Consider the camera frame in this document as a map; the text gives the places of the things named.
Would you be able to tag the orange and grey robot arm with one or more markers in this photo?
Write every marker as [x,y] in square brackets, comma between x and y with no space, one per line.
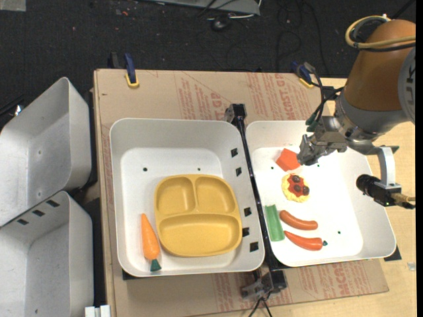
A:
[376,78]

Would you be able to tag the green celery stick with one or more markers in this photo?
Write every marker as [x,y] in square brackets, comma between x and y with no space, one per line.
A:
[275,225]

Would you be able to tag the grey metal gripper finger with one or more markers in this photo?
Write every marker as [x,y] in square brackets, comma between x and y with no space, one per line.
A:
[316,154]
[303,150]

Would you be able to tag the thin black rod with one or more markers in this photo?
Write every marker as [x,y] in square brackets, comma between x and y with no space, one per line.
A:
[252,177]

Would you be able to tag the orange wedge block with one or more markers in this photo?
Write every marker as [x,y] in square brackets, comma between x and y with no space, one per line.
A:
[287,160]

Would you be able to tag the yellow divided plate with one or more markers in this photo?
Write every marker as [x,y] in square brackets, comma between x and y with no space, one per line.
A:
[198,230]

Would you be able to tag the black cylinder on white bracket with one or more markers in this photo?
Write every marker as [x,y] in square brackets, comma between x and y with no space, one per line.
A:
[375,187]

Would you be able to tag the orange sausage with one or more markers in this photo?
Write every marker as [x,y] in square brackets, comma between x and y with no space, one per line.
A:
[297,221]

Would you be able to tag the yellow spaghetti with meatballs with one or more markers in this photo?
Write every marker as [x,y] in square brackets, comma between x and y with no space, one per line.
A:
[292,193]

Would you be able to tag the orange carrot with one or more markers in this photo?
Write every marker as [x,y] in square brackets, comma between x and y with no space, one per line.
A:
[149,239]

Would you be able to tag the brown cardboard board red print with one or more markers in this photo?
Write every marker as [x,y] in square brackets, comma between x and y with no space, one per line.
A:
[185,94]

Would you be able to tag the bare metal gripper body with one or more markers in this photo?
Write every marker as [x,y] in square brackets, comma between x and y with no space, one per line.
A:
[330,135]

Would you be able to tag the white plastic tray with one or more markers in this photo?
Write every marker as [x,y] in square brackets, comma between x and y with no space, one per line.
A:
[138,163]
[343,210]

